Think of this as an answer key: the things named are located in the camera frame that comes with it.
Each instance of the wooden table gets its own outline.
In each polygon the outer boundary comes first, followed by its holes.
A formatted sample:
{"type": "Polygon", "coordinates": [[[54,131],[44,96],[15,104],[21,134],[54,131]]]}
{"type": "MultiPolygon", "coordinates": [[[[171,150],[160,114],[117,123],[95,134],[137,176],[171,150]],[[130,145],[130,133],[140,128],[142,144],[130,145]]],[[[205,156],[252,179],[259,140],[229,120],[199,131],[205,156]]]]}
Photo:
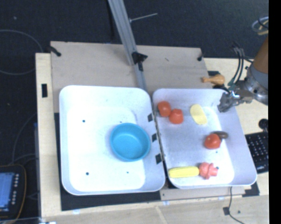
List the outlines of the wooden table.
{"type": "MultiPolygon", "coordinates": [[[[126,64],[122,45],[52,42],[61,56],[36,54],[36,86],[38,103],[38,137],[40,161],[41,216],[46,222],[60,223],[235,223],[225,216],[229,205],[229,188],[189,191],[166,188],[166,199],[149,203],[99,206],[61,211],[60,183],[56,152],[54,113],[58,112],[58,94],[68,84],[137,86],[133,69],[126,64]]],[[[148,56],[144,75],[148,93],[158,88],[212,88],[201,82],[208,70],[219,71],[226,83],[236,71],[237,59],[198,61],[198,48],[138,46],[148,56]]],[[[260,119],[268,118],[268,107],[253,101],[237,106],[244,133],[260,132],[260,119]]],[[[269,222],[268,173],[258,175],[259,196],[242,197],[248,187],[233,188],[231,214],[244,223],[269,222]]]]}

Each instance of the yellow oval object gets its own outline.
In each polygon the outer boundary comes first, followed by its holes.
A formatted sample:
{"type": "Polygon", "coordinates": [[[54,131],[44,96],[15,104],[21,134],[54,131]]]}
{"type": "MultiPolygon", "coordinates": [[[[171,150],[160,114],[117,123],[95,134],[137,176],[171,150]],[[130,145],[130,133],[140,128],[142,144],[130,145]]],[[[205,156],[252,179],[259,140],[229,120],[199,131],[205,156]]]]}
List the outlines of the yellow oval object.
{"type": "Polygon", "coordinates": [[[208,122],[207,117],[204,113],[204,110],[199,104],[195,104],[191,106],[190,114],[198,125],[207,124],[208,122]]]}
{"type": "Polygon", "coordinates": [[[186,166],[186,167],[178,167],[169,169],[169,176],[171,178],[179,178],[179,177],[193,177],[198,176],[200,171],[198,167],[195,166],[186,166]]]}

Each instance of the black fabric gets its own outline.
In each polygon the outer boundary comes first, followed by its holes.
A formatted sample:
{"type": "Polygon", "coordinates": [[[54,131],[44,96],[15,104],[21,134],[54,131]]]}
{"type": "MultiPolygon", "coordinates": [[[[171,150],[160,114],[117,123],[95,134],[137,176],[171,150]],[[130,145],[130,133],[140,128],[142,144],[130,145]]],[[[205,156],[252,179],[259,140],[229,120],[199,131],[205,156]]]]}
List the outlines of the black fabric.
{"type": "MultiPolygon", "coordinates": [[[[124,3],[131,19],[158,13],[132,22],[137,45],[199,47],[204,57],[236,57],[230,46],[237,42],[254,57],[265,40],[251,25],[268,15],[269,0],[124,3]]],[[[12,161],[14,147],[16,158],[35,152],[36,116],[21,127],[37,112],[35,53],[49,52],[50,41],[121,43],[107,0],[0,0],[0,165],[12,161]]],[[[30,196],[21,218],[39,213],[32,158],[17,161],[27,170],[30,196]]]]}
{"type": "MultiPolygon", "coordinates": [[[[59,174],[61,175],[60,163],[60,126],[59,113],[54,114],[56,125],[56,147],[59,163],[59,174]]],[[[87,195],[75,196],[68,193],[62,185],[60,176],[60,190],[61,190],[61,205],[62,210],[74,210],[87,207],[96,207],[103,205],[127,204],[127,203],[141,203],[160,201],[160,192],[145,192],[145,193],[128,193],[128,194],[112,194],[112,195],[87,195]]]]}

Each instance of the device screen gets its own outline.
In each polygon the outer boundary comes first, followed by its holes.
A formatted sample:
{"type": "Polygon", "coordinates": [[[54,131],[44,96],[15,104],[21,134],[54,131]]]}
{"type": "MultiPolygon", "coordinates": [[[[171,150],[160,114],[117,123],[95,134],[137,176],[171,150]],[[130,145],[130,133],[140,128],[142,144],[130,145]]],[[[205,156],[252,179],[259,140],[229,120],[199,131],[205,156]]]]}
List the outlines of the device screen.
{"type": "Polygon", "coordinates": [[[14,173],[0,173],[0,209],[8,211],[14,173]]]}

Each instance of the wooden handle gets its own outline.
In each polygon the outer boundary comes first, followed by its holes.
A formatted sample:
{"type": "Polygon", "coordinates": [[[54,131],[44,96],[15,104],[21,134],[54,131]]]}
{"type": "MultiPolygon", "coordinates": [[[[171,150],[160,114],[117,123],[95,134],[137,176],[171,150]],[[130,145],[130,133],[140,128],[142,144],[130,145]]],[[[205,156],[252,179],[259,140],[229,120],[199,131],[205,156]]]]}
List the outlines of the wooden handle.
{"type": "Polygon", "coordinates": [[[216,74],[210,78],[203,77],[202,81],[203,83],[211,82],[213,84],[223,85],[225,83],[225,77],[223,75],[216,74]]]}

